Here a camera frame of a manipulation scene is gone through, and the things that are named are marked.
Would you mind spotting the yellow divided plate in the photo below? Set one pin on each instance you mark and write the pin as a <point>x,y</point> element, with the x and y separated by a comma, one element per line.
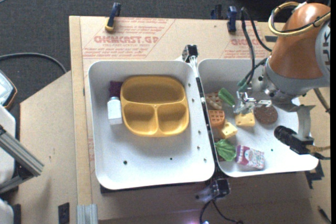
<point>155,91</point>

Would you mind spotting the pink and white carton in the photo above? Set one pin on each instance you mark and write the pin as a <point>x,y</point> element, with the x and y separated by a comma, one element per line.
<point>250,157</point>

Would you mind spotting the black cylinder on white bracket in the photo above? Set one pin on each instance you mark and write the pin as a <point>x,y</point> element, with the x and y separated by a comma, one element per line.
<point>291,139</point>

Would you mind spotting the brown cardboard board red print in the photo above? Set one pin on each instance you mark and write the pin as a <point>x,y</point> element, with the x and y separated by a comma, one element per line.
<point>162,39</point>

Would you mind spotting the brown round biscuit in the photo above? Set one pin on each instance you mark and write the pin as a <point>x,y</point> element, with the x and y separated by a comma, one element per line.
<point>266,115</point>

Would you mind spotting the purple block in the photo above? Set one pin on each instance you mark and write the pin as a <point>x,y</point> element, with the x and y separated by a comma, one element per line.
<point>115,87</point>

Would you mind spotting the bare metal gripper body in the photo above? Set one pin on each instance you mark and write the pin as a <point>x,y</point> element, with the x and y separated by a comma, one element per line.
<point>260,86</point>

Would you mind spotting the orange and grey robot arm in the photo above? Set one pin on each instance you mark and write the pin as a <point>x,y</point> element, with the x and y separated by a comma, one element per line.
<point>296,55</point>

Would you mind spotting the green toy lettuce leaf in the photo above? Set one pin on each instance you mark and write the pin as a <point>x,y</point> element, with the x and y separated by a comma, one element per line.
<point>225,150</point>

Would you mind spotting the orange toy waffle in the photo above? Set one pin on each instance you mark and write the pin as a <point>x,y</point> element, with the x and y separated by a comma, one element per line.
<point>216,118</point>

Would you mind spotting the white bottle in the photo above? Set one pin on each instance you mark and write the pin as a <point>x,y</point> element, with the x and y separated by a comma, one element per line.
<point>114,111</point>

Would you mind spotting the thin black and white rod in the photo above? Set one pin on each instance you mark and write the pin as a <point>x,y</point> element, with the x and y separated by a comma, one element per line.
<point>202,94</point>

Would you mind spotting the toy pizza slice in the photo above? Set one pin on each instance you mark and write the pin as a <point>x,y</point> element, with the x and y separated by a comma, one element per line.
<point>213,101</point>

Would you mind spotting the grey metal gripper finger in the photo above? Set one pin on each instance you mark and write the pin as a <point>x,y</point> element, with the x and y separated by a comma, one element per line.
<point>239,107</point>
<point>249,106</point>

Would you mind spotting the white plastic tray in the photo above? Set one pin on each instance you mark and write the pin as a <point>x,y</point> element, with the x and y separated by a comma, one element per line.
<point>283,154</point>
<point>157,154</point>

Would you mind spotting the yellow toy cheese wedge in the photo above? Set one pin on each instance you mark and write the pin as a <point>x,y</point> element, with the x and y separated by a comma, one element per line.
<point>228,130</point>
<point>245,120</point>

